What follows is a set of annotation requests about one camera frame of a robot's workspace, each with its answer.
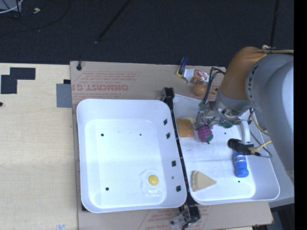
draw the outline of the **yellow cord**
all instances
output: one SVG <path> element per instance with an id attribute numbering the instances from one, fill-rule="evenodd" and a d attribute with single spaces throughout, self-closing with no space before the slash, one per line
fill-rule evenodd
<path id="1" fill-rule="evenodd" d="M 269 141 L 267 141 L 267 142 L 264 142 L 264 143 L 263 143 L 262 145 L 260 145 L 260 146 L 257 146 L 257 147 L 255 147 L 255 148 L 249 148 L 249 150 L 250 150 L 252 153 L 254 153 L 254 152 L 260 150 L 261 148 L 263 148 L 264 146 L 270 144 L 271 142 L 272 142 L 272 141 L 269 140 Z"/>
<path id="2" fill-rule="evenodd" d="M 278 50 L 278 49 L 270 49 L 270 47 L 267 46 L 267 45 L 263 45 L 261 49 L 262 49 L 262 51 L 264 53 L 280 53 L 280 54 L 282 54 L 282 53 L 293 54 L 294 53 L 293 49 L 280 49 L 280 50 Z"/>
<path id="3" fill-rule="evenodd" d="M 269 135 L 267 132 L 265 132 L 260 126 L 259 124 L 256 122 L 255 118 L 254 118 L 254 115 L 253 114 L 250 114 L 251 116 L 251 119 L 253 120 L 253 122 L 255 123 L 255 125 L 257 126 L 257 128 L 263 133 L 263 134 L 266 134 L 267 136 Z"/>

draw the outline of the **white tray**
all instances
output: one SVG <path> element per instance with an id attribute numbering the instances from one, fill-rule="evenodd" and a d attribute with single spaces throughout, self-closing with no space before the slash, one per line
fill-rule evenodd
<path id="1" fill-rule="evenodd" d="M 169 107 L 87 99 L 77 106 L 81 199 L 94 213 L 179 207 L 187 191 Z M 152 186 L 154 174 L 159 183 Z"/>
<path id="2" fill-rule="evenodd" d="M 187 117 L 196 119 L 200 101 L 185 98 L 174 102 L 176 119 Z M 227 141 L 230 138 L 242 139 L 240 126 L 226 129 L 215 125 L 212 132 L 213 139 L 210 144 L 201 142 L 196 130 L 192 138 L 179 137 L 188 179 L 190 180 L 192 171 L 196 170 L 217 182 L 196 192 L 190 187 L 191 196 L 195 201 L 202 205 L 215 205 L 277 198 L 280 188 L 270 159 L 246 156 L 249 176 L 245 178 L 235 176 L 232 160 L 234 151 L 227 146 Z M 263 149 L 260 152 L 268 155 Z"/>

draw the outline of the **purple toy vegetable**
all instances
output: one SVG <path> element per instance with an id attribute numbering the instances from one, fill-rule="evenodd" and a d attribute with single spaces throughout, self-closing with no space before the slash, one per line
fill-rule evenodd
<path id="1" fill-rule="evenodd" d="M 209 141 L 213 139 L 213 133 L 207 125 L 199 127 L 197 132 L 198 137 L 202 142 L 207 142 L 208 144 L 210 144 Z"/>

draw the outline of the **blue bottle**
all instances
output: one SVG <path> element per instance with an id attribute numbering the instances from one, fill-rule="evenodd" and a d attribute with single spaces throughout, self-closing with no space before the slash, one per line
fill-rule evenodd
<path id="1" fill-rule="evenodd" d="M 233 160 L 234 160 L 234 165 L 235 165 L 236 176 L 240 178 L 247 177 L 249 174 L 249 171 L 248 171 L 245 155 L 235 151 Z"/>

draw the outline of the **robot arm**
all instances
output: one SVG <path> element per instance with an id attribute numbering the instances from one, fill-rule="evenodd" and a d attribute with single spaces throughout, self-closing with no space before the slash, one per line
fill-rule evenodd
<path id="1" fill-rule="evenodd" d="M 266 129 L 286 171 L 294 173 L 294 57 L 245 47 L 231 60 L 216 100 L 198 112 L 203 124 L 241 124 L 252 108 Z"/>

